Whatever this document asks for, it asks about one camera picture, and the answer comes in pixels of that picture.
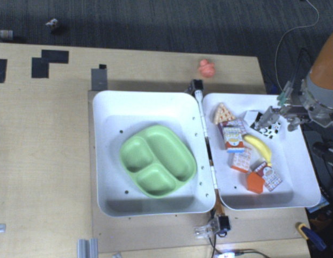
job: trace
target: banana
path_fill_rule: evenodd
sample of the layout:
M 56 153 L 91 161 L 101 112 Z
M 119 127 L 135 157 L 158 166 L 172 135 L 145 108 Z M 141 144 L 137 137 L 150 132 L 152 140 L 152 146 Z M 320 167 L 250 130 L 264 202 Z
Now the banana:
M 261 141 L 259 138 L 255 137 L 254 135 L 250 135 L 250 134 L 245 134 L 243 136 L 243 139 L 247 143 L 254 146 L 259 151 L 259 153 L 265 159 L 268 166 L 272 166 L 272 164 L 271 164 L 272 152 L 270 151 L 269 147 L 263 141 Z

